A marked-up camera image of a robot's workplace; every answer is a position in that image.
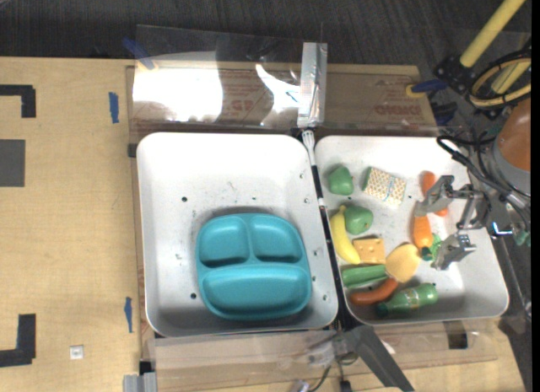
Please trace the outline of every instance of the dark background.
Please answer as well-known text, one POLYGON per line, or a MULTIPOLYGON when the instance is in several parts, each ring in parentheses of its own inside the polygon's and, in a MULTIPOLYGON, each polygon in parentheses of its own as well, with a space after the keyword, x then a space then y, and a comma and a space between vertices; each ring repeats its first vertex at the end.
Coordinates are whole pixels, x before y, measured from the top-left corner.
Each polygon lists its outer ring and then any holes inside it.
MULTIPOLYGON (((324 40, 329 62, 413 64, 429 78, 438 62, 463 52, 501 1, 5 0, 0 56, 131 57, 122 38, 147 24, 324 40)), ((479 63, 519 49, 531 32, 528 0, 479 63)), ((530 278, 530 250, 516 264, 518 278, 530 278)), ((522 284, 530 289, 530 280, 522 284)), ((507 329, 532 389, 531 326, 524 334, 507 329)))

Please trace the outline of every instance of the yellow banana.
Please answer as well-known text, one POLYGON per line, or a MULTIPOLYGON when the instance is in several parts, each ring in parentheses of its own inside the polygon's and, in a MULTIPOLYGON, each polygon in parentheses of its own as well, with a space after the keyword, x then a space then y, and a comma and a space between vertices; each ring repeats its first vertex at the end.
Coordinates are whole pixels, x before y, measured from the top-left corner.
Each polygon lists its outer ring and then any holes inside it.
POLYGON ((337 255, 353 265, 359 265, 360 255, 354 249, 353 244, 348 239, 345 229, 345 216, 343 213, 347 208, 343 205, 339 207, 339 212, 330 218, 330 231, 332 232, 332 241, 337 255))

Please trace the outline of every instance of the bottle label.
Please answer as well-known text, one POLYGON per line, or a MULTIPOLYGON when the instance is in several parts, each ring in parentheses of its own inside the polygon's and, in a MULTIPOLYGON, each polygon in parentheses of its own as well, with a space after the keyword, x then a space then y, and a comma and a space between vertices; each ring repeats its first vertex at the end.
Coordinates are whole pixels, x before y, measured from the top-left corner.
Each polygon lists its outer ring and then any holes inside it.
POLYGON ((403 291, 403 295, 407 298, 408 305, 411 309, 420 308, 420 296, 415 289, 408 288, 403 291))

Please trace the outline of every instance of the teal divided plate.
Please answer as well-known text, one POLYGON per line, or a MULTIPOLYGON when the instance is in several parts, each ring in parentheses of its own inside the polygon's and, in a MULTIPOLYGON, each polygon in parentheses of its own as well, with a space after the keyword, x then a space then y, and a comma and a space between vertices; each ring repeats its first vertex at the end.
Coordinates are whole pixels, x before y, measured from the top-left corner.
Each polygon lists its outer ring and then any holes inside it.
POLYGON ((207 308, 227 320, 272 320, 299 313, 311 274, 298 230, 270 214, 213 218, 197 236, 197 279, 207 308))

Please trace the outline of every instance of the wooden table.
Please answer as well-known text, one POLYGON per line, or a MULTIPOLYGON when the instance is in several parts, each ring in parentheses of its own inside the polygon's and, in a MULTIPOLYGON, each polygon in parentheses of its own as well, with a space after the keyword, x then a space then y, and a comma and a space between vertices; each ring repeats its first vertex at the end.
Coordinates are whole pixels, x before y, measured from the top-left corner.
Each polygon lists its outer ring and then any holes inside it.
MULTIPOLYGON (((122 390, 141 354, 126 70, 132 61, 0 58, 0 84, 29 84, 37 117, 0 97, 0 138, 25 140, 24 187, 0 187, 0 349, 15 348, 19 314, 36 316, 36 358, 0 368, 1 390, 122 390), (109 93, 119 99, 113 123, 109 93), (132 332, 124 307, 132 300, 132 332), (71 359, 70 346, 84 346, 71 359)), ((506 336, 498 359, 406 370, 417 390, 523 390, 506 336)), ((350 378, 357 389, 381 384, 350 378)), ((287 390, 288 384, 245 391, 287 390)), ((329 379, 321 390, 337 390, 329 379)))

